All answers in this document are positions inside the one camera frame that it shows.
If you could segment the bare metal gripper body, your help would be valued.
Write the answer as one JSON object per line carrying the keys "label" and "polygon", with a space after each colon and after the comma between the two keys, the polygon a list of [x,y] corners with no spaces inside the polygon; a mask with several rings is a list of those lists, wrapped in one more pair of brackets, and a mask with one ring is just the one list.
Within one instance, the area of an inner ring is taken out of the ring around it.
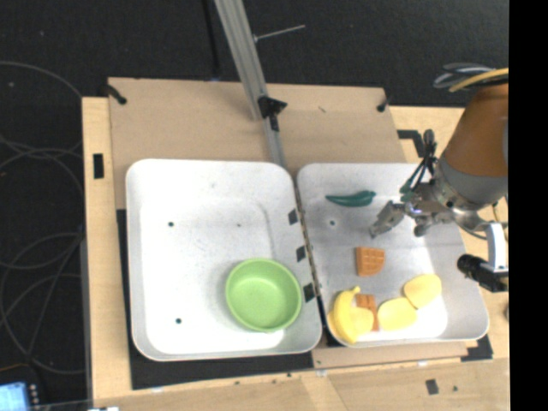
{"label": "bare metal gripper body", "polygon": [[426,219],[433,226],[455,223],[465,231],[485,229],[486,220],[479,215],[481,206],[465,199],[440,179],[421,182],[406,191],[401,188],[401,194],[405,214],[415,223]]}

